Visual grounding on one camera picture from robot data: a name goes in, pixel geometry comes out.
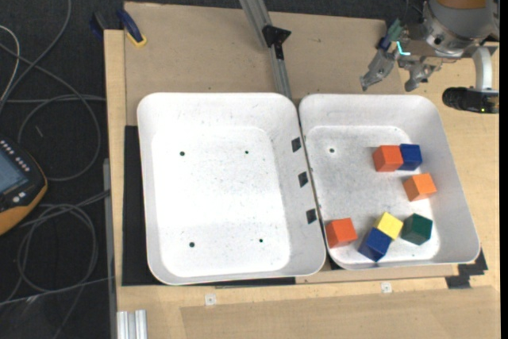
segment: blue clamp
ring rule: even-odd
[[[130,17],[123,9],[117,10],[117,17],[120,19],[120,22],[123,24],[125,29],[127,30],[127,37],[129,40],[138,48],[143,47],[147,40],[146,37],[141,34],[141,31],[138,29],[136,22]]]

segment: black bracket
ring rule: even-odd
[[[277,60],[284,59],[283,42],[290,36],[291,31],[274,27],[273,25],[265,25],[263,27],[264,40],[270,48],[272,45],[277,55]]]
[[[483,250],[480,249],[478,257],[472,264],[459,264],[459,275],[445,277],[448,288],[471,288],[469,277],[471,275],[484,275],[488,270]]]

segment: wooden table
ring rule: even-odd
[[[291,286],[123,287],[124,128],[136,124],[139,100],[154,91],[275,91],[267,50],[258,49],[242,10],[133,2],[125,8],[148,43],[136,48],[121,30],[105,32],[117,308],[146,309],[150,339],[331,337],[339,332],[350,337],[500,337],[498,115],[460,112],[441,102],[445,88],[475,83],[471,60],[446,65],[413,92],[440,111],[489,267],[471,277],[471,289],[448,289],[444,276],[457,275],[456,265],[361,272],[325,265]],[[382,21],[292,13],[271,13],[271,18],[293,32],[284,53],[295,103],[310,93],[362,93],[359,77],[386,29]],[[498,87],[497,53],[493,61]],[[366,93],[404,93],[406,73],[398,71]],[[385,282],[391,294],[381,294]],[[216,295],[217,305],[205,306],[207,294]]]

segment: toy block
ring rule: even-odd
[[[331,221],[325,227],[325,230],[326,240],[330,248],[346,246],[358,238],[351,218]]]
[[[414,171],[422,162],[420,146],[418,144],[401,144],[400,152],[404,164],[401,165],[398,170],[403,171]]]
[[[372,261],[379,261],[387,254],[390,243],[390,236],[377,228],[371,228],[362,240],[358,252]]]
[[[390,236],[393,241],[398,237],[403,226],[403,221],[388,212],[384,212],[374,223],[374,227],[377,230]]]
[[[428,172],[412,175],[402,185],[411,202],[429,198],[437,192],[434,181]]]
[[[404,164],[397,145],[380,145],[373,153],[374,167],[378,172],[392,172]]]
[[[433,222],[419,214],[412,214],[404,221],[401,238],[415,245],[422,245],[432,232]]]

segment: electronic device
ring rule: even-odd
[[[47,189],[48,181],[33,157],[0,134],[0,235],[28,215]]]

